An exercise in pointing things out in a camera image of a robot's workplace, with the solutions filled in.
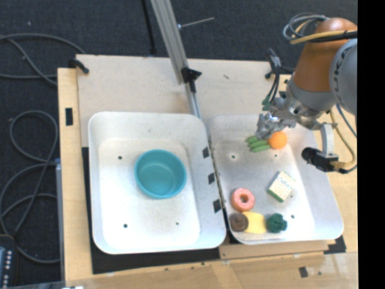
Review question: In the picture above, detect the brown doughnut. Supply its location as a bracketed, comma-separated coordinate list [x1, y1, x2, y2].
[229, 212, 250, 232]

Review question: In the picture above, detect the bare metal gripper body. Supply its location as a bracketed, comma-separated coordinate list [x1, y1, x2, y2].
[258, 92, 328, 132]

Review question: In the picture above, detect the white plastic tray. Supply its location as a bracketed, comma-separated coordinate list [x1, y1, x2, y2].
[88, 111, 227, 255]
[207, 114, 345, 246]

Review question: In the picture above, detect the teal bowl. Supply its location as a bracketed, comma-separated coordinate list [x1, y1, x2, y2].
[134, 149, 188, 200]

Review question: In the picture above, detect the pale wood board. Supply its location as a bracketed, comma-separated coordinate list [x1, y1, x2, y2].
[75, 54, 337, 260]

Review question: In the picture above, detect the green broccoli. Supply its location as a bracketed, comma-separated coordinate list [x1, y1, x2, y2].
[265, 213, 288, 234]

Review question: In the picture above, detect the pink doughnut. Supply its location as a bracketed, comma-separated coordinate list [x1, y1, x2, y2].
[230, 187, 256, 214]

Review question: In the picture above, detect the orange carrot with green leaves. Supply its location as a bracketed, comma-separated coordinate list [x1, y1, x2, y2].
[245, 131, 288, 154]

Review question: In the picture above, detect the white and green carton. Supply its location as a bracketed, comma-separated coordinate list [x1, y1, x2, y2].
[266, 170, 297, 204]

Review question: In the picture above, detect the yellow rounded toy food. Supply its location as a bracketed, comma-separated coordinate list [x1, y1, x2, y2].
[242, 211, 268, 234]

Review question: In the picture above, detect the black cylinder on white bracket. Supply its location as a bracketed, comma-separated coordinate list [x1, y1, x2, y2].
[301, 122, 339, 173]

